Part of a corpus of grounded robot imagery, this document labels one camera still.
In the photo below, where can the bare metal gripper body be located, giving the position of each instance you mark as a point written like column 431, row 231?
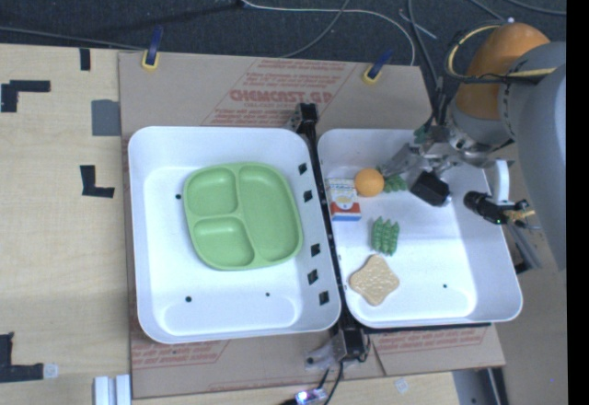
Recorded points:
column 453, row 147

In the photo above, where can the white red blue carton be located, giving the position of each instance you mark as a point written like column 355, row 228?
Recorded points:
column 343, row 200

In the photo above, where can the green toy pea pods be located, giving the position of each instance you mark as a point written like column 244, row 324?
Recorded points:
column 385, row 235

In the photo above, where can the green toy broccoli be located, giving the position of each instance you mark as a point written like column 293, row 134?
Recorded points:
column 396, row 184

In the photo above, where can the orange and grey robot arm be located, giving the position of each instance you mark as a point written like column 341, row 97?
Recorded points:
column 534, row 118

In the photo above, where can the thin black rod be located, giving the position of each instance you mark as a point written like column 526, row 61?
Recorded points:
column 327, row 219

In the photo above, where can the white plastic tray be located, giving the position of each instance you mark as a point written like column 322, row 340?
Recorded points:
column 230, row 302
column 437, row 256

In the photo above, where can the green divided plate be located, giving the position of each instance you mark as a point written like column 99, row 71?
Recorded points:
column 267, row 210

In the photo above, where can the orange toy fruit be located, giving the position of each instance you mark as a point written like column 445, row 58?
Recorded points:
column 369, row 182

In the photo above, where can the brown cardboard board red print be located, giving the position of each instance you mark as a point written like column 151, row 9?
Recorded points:
column 193, row 85

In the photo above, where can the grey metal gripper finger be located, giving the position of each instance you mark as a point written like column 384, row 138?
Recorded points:
column 398, row 161
column 430, row 189

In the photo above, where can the black cylinder on white bracket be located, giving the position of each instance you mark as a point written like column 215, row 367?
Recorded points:
column 481, row 204

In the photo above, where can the beige toy biscuit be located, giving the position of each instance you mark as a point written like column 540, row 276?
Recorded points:
column 374, row 285

